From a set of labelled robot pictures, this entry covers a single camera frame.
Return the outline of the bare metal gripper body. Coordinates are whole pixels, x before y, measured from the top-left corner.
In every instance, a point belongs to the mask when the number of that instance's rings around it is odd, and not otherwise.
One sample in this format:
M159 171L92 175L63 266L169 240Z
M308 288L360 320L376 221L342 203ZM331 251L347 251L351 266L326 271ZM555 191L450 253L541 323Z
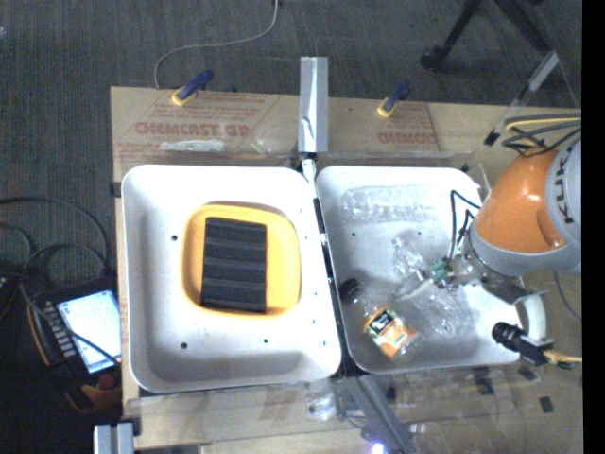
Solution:
M514 278L490 270L471 253L443 257L432 265L432 281L440 288L482 287L508 304L517 304L526 297L526 290Z

